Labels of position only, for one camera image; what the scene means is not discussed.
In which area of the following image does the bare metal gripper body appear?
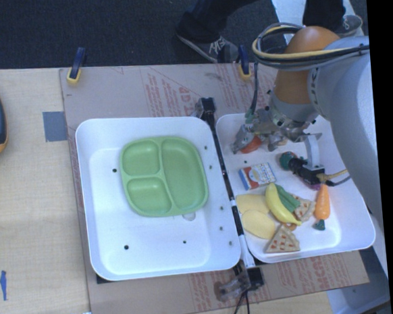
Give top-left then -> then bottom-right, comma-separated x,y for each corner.
246,103 -> 323,147

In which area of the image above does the red orange tomato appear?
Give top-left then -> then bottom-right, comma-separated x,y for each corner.
238,134 -> 264,155

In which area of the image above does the dark green round toy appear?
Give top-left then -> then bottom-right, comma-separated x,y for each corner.
278,151 -> 300,172

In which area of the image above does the blue and white carton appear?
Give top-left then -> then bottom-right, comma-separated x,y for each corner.
237,161 -> 278,192

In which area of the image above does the green bean pod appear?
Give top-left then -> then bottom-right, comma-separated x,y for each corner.
274,182 -> 302,214

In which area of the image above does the yellow banana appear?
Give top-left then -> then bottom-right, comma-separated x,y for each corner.
263,180 -> 303,229

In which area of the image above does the yellow oval slice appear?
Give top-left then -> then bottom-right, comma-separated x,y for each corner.
235,191 -> 271,217
240,207 -> 279,242

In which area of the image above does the green divided plate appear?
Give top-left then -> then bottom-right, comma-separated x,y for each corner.
117,132 -> 211,221

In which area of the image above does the tan lattice pie slice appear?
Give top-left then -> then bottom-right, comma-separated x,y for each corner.
262,222 -> 301,255
292,194 -> 318,223

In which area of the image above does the thin black and white rod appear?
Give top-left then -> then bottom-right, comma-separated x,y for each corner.
205,113 -> 256,271

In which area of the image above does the orange carrot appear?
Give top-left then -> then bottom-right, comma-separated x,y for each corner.
309,182 -> 333,232

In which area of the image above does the white plastic tray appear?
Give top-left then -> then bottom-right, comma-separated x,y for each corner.
214,103 -> 378,268
74,107 -> 244,284

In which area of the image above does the brown cardboard board red print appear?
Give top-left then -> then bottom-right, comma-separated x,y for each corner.
59,45 -> 372,314

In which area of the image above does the person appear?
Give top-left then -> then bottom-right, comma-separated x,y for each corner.
173,0 -> 366,68

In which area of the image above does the black cylinder on white bracket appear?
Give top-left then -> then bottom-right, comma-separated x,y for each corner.
285,132 -> 328,188

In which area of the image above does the black block with thin wires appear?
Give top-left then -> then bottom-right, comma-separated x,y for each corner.
194,96 -> 218,120
213,265 -> 267,302

